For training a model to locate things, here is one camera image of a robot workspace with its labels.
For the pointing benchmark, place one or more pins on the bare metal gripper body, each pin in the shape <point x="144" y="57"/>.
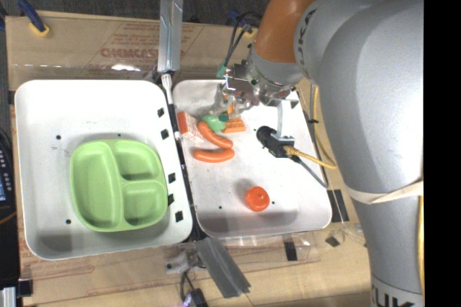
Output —
<point x="248" y="85"/>

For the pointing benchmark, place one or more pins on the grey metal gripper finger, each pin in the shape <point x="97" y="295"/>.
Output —
<point x="242" y="109"/>
<point x="222" y="102"/>

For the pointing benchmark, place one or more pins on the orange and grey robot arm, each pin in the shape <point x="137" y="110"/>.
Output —
<point x="363" y="89"/>

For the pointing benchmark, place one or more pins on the orange biscuit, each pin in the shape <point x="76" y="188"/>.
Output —
<point x="235" y="125"/>

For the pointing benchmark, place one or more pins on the green toy vegetable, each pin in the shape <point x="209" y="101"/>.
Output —
<point x="212" y="123"/>

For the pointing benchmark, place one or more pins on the orange sausage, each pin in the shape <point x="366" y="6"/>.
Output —
<point x="216" y="138"/>
<point x="213" y="155"/>

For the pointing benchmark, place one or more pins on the white plastic tray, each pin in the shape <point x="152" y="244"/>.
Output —
<point x="54" y="111"/>
<point x="230" y="183"/>

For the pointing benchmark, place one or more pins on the orange round toy fruit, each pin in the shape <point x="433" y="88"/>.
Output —
<point x="257" y="199"/>

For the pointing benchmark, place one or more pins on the brown cardboard board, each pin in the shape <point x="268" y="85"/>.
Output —
<point x="90" y="46"/>

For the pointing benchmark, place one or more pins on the green divided plate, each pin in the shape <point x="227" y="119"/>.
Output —
<point x="97" y="183"/>

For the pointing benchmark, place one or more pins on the black cylinder on white bracket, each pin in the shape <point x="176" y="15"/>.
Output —
<point x="277" y="146"/>

